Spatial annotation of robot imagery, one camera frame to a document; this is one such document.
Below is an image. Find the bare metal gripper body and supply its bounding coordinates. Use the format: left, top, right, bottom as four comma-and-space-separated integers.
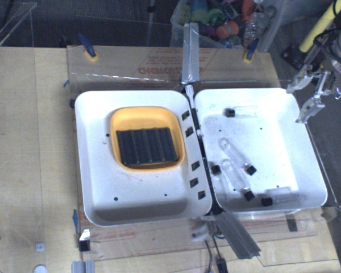
314, 57, 341, 100

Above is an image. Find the white plastic tray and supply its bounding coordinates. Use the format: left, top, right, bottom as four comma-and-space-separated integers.
74, 89, 213, 227
193, 88, 328, 213

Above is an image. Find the clear plastic storage bin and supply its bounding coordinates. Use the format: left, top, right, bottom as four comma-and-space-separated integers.
284, 0, 341, 26
169, 0, 290, 53

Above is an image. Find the clear plastic bottle, black cap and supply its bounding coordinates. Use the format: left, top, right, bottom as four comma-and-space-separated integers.
224, 105, 259, 118
210, 164, 231, 203
220, 158, 256, 202
218, 137, 258, 176
260, 187, 302, 207

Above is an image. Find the yellow plastic bowl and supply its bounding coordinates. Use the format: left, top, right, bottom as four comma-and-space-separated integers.
110, 106, 186, 172

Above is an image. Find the black ribbed tray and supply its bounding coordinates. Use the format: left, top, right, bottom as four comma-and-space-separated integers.
115, 127, 179, 166

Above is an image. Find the brown cardboard board, red print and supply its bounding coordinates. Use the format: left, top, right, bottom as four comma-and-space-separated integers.
66, 44, 321, 263

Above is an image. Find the black block with white top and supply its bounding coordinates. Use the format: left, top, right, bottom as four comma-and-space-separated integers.
78, 228, 91, 252

